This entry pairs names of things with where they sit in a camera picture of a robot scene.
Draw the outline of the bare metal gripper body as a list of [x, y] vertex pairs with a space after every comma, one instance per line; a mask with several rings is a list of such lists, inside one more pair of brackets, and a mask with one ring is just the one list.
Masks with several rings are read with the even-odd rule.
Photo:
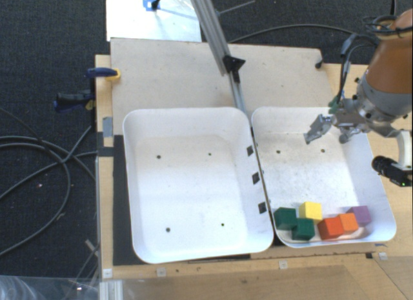
[[333, 125], [336, 128], [354, 127], [359, 134], [375, 132], [384, 138], [397, 137], [400, 129], [392, 126], [396, 116], [388, 115], [374, 106], [367, 98], [356, 95], [355, 99], [333, 98]]

